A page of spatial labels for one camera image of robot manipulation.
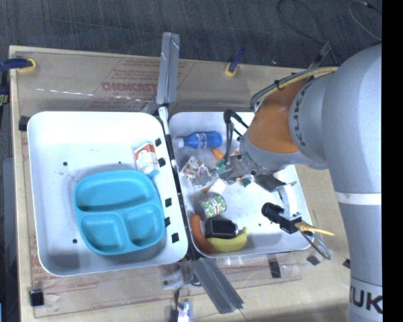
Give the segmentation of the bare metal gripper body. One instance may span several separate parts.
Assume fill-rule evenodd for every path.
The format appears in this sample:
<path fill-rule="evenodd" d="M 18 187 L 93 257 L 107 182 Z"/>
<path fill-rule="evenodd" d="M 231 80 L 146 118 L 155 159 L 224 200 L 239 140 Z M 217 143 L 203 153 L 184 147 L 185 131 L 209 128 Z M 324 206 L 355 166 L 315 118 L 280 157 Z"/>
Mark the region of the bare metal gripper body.
<path fill-rule="evenodd" d="M 226 182 L 235 182 L 239 178 L 252 178 L 257 171 L 241 154 L 222 158 L 217 162 L 217 175 Z"/>

